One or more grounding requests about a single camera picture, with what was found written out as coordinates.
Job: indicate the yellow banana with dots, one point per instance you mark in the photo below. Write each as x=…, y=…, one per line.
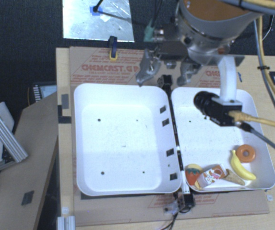
x=239, y=168

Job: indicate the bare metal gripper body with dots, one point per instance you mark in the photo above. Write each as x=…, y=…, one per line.
x=199, y=45

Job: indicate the white and brown carton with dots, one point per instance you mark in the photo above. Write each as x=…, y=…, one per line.
x=211, y=176

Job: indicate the brown ice cream cone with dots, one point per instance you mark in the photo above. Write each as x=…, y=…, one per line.
x=234, y=178

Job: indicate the white plastic tray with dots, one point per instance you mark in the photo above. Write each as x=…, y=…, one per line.
x=123, y=138
x=211, y=142

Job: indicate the brown cardboard board, red print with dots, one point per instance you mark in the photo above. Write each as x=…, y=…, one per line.
x=118, y=66

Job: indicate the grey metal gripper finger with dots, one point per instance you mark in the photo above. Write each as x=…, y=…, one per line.
x=187, y=72
x=147, y=68

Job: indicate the black cylinder on white bracket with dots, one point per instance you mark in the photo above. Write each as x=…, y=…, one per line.
x=223, y=111

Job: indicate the orange doughnut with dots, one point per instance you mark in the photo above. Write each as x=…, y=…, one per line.
x=241, y=153

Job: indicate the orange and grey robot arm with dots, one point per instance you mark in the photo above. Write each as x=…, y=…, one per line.
x=214, y=11

